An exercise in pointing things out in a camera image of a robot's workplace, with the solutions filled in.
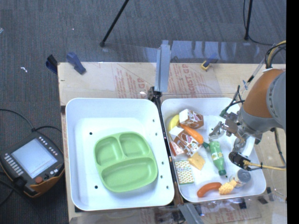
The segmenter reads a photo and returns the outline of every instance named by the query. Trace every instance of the wooden table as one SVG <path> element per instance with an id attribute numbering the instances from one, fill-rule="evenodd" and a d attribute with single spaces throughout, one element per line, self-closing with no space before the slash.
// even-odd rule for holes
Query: wooden table
<path id="1" fill-rule="evenodd" d="M 59 95 L 62 107 L 61 120 L 63 127 L 63 146 L 65 161 L 65 178 L 68 197 L 69 220 L 76 223 L 89 221 L 93 218 L 109 223 L 105 216 L 111 211 L 76 212 L 70 194 L 70 170 L 68 166 L 67 133 L 64 108 L 68 101 L 73 98 L 146 98 L 150 87 L 155 86 L 156 64 L 155 63 L 82 63 L 86 73 L 80 75 L 70 63 L 59 63 L 58 81 Z M 258 64 L 212 64 L 204 71 L 197 63 L 171 63 L 168 92 L 164 92 L 162 98 L 202 98 L 202 97 L 229 97 L 232 98 L 238 85 L 243 85 L 254 73 Z M 273 65 L 274 68 L 285 69 L 285 64 Z M 249 86 L 262 75 L 264 66 L 256 74 Z M 283 130 L 279 130 L 279 140 L 286 160 L 286 136 Z M 281 166 L 281 160 L 276 148 L 274 134 L 266 132 L 258 146 L 255 146 L 259 160 L 264 165 Z M 247 204 L 247 213 L 239 210 L 217 210 L 217 215 L 211 212 L 202 217 L 205 223 L 222 223 L 245 220 L 246 223 L 286 223 L 286 172 L 273 169 L 263 169 L 272 193 L 265 192 L 260 197 L 253 197 Z M 150 209 L 138 210 L 135 213 L 136 220 L 142 223 L 155 223 L 153 216 L 156 213 Z"/>

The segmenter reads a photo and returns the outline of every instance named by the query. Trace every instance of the tin can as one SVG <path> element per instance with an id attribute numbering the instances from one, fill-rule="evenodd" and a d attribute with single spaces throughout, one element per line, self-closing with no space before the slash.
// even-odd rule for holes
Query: tin can
<path id="1" fill-rule="evenodd" d="M 231 181 L 233 179 L 237 182 L 235 188 L 240 188 L 250 181 L 251 174 L 249 171 L 241 168 L 236 172 L 235 175 L 232 175 L 229 180 Z"/>

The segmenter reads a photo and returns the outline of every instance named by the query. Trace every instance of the brown hot dog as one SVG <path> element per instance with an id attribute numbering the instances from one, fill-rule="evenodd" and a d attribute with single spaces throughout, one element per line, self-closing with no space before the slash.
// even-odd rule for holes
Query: brown hot dog
<path id="1" fill-rule="evenodd" d="M 197 196 L 198 197 L 203 197 L 206 192 L 210 191 L 210 190 L 218 190 L 221 187 L 221 183 L 220 182 L 210 182 L 204 186 L 202 186 L 198 191 L 197 191 Z"/>

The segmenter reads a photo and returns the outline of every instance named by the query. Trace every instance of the gray carpet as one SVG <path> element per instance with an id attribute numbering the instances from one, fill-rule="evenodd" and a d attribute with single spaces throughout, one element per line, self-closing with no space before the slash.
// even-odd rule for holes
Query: gray carpet
<path id="1" fill-rule="evenodd" d="M 83 62 L 155 62 L 156 49 L 167 40 L 173 47 L 183 41 L 190 47 L 197 42 L 237 46 L 224 63 L 259 63 L 271 45 L 286 40 L 286 0 L 253 0 L 248 40 L 249 0 L 130 0 L 100 47 L 124 1 L 0 0 L 0 109 L 21 113 L 36 128 L 61 129 L 57 75 L 45 66 L 51 54 L 58 62 L 70 51 Z M 179 52 L 172 58 L 194 61 Z M 285 60 L 282 51 L 273 63 Z M 57 129 L 41 132 L 62 148 Z M 24 119 L 0 111 L 0 151 L 29 133 Z M 0 179 L 10 182 L 2 174 Z M 0 183 L 0 223 L 68 223 L 64 177 L 37 199 L 13 191 L 5 200 L 10 192 Z"/>

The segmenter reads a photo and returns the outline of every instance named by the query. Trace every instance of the green divided plate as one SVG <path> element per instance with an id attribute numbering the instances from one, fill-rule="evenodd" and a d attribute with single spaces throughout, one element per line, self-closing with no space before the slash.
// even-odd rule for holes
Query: green divided plate
<path id="1" fill-rule="evenodd" d="M 95 144 L 93 154 L 100 178 L 110 191 L 131 191 L 157 177 L 154 154 L 138 133 L 122 132 L 102 138 Z"/>

